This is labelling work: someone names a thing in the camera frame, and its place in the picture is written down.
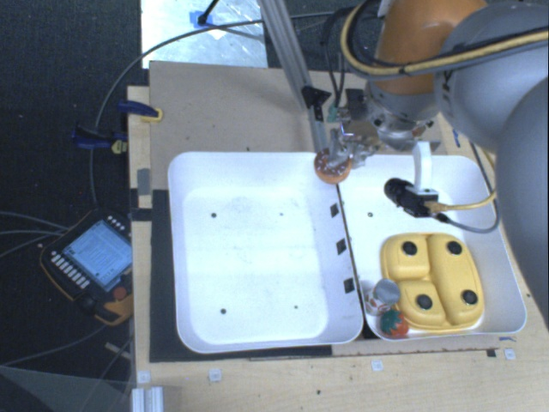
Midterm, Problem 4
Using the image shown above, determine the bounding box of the brown doughnut with sprinkles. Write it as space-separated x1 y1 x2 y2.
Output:
313 148 354 185

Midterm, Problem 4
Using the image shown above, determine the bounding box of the red and green toy strawberry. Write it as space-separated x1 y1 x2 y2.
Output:
378 308 410 340

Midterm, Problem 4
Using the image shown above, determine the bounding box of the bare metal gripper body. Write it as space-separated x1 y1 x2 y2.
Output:
339 106 435 152

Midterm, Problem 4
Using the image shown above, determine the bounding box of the white plastic tray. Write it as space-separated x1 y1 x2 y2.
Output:
166 150 365 355
336 154 528 342

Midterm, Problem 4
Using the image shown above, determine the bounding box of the brown cardboard board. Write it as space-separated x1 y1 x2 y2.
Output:
148 59 502 365

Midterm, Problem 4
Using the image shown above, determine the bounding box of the black cylinder on white bracket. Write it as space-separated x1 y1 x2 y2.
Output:
383 141 441 219

